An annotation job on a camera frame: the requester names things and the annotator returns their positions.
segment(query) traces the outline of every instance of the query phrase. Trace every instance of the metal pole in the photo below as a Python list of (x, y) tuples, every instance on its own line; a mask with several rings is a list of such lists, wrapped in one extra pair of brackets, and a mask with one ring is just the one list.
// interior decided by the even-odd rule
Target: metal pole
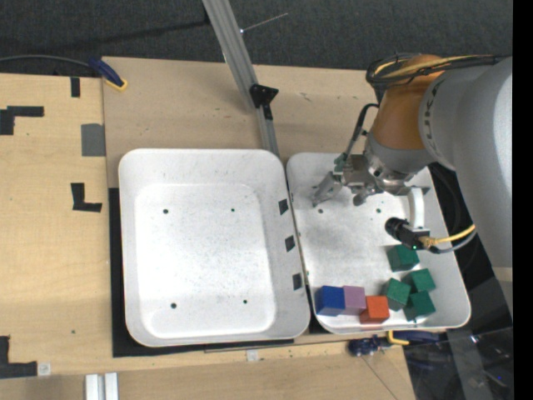
[(230, 2), (229, 0), (202, 0), (202, 2), (245, 104), (248, 109), (256, 112), (262, 146), (279, 156), (273, 121), (265, 118), (262, 107), (255, 108), (250, 95), (252, 85), (258, 84), (257, 76)]

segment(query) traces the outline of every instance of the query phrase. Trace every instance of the gray tape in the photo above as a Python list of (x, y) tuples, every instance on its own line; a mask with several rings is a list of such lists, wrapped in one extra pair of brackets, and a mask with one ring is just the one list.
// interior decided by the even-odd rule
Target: gray tape
[(82, 156), (106, 156), (106, 138), (102, 124), (89, 123), (82, 125)]

